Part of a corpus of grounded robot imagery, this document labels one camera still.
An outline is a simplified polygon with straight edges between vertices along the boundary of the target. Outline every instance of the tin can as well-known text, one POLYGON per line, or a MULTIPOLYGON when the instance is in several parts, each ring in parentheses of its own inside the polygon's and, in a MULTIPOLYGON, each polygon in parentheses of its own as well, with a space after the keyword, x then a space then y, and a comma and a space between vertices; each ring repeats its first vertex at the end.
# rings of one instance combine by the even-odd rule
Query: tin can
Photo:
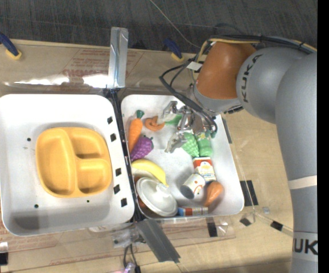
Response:
POLYGON ((200 174, 194 173, 182 184, 180 191, 184 197, 194 199, 195 195, 200 193, 205 184, 205 179, 200 174))
POLYGON ((207 207, 179 207, 178 214, 180 216, 202 216, 208 214, 207 207))
POLYGON ((204 177, 206 183, 216 181, 215 171, 210 157, 194 158, 192 162, 194 164, 195 173, 204 177))

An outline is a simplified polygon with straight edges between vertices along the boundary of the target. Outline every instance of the hole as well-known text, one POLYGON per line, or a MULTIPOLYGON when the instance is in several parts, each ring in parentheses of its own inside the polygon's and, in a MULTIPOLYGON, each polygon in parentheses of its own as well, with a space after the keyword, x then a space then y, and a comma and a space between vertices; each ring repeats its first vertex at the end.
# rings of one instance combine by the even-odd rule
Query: hole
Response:
POLYGON ((114 187, 114 194, 117 194, 120 191, 119 184, 114 187))
POLYGON ((128 204, 128 202, 126 201, 126 198, 123 198, 120 202, 121 202, 121 207, 124 207, 125 205, 128 204))

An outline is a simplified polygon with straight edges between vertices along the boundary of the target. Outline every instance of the toy banana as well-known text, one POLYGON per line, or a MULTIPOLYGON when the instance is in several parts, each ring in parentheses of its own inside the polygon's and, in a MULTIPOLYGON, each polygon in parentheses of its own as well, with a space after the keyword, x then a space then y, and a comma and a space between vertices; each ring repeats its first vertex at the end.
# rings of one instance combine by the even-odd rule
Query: toy banana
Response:
POLYGON ((166 174, 164 170, 156 163, 153 163, 152 161, 149 161, 147 159, 138 159, 133 161, 131 163, 131 166, 135 169, 144 170, 151 173, 160 182, 168 186, 168 184, 166 183, 166 174))

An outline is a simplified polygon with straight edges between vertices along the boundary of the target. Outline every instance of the orange carrot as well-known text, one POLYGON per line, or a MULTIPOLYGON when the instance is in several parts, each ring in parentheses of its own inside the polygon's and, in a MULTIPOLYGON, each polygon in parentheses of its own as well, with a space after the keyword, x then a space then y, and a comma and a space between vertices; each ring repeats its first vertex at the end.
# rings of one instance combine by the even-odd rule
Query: orange carrot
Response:
POLYGON ((141 135, 142 128, 143 128, 143 122, 142 122, 141 118, 144 115, 144 112, 142 110, 137 110, 136 115, 137 115, 137 117, 131 121, 130 126, 129 126, 129 132, 128 132, 129 152, 132 151, 135 144, 137 143, 139 136, 141 135))
POLYGON ((163 129, 165 123, 161 123, 160 125, 157 123, 158 116, 154 116, 153 118, 147 118, 144 121, 145 127, 147 127, 151 131, 157 131, 163 129))

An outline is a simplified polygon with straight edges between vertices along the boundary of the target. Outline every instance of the white stripe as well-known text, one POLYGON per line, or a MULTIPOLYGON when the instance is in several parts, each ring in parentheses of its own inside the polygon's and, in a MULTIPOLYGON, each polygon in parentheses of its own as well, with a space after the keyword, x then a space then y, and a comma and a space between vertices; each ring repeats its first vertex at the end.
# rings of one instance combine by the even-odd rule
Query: white stripe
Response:
POLYGON ((311 186, 317 186, 317 185, 318 185, 318 175, 289 181, 289 188, 291 190, 301 189, 301 188, 306 188, 306 187, 311 187, 311 186))

